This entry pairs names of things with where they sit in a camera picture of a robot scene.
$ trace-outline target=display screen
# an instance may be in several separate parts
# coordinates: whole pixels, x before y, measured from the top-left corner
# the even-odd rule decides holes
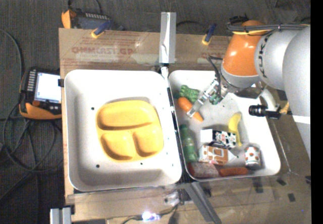
[[[61,103],[62,94],[59,79],[59,75],[38,72],[35,100]]]

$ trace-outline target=banana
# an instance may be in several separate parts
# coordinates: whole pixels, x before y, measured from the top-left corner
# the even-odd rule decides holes
[[[238,124],[241,120],[241,114],[235,113],[230,119],[228,123],[229,132],[236,134],[237,144],[241,146],[242,143],[240,141],[239,131],[238,131]]]

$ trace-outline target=yellow divided plate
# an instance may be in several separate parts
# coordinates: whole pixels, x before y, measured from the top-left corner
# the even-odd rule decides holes
[[[96,128],[103,150],[114,161],[142,160],[164,147],[157,112],[142,100],[103,105],[96,115]]]

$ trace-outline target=toy carrot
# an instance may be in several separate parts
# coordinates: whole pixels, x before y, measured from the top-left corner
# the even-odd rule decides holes
[[[192,103],[185,97],[180,97],[178,100],[178,105],[179,107],[184,110],[185,112],[190,111],[190,109],[192,108]],[[203,122],[203,118],[202,116],[199,114],[199,112],[195,112],[195,114],[193,115],[194,118],[196,118],[197,120],[199,120],[200,122]]]

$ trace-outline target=green bottle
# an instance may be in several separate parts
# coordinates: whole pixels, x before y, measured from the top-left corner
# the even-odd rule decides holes
[[[189,135],[188,128],[186,125],[180,126],[180,136],[186,163],[197,162],[198,158],[195,152],[194,140]]]

